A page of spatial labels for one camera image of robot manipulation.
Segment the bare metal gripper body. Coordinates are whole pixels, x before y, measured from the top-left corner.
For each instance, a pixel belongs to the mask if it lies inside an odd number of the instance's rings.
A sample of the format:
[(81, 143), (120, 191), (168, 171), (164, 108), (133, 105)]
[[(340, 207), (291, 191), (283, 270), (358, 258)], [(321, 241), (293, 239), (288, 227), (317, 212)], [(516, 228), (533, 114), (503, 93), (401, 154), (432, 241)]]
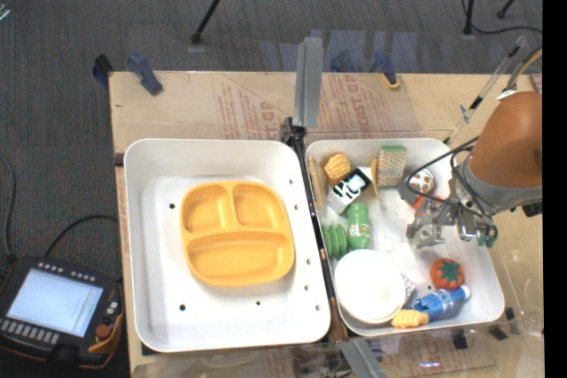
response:
[(475, 215), (465, 210), (456, 195), (455, 182), (451, 179), (449, 185), (449, 196), (441, 204), (441, 211), (437, 223), (440, 228), (453, 227), (459, 238), (465, 242), (478, 241), (481, 231), (478, 229)]

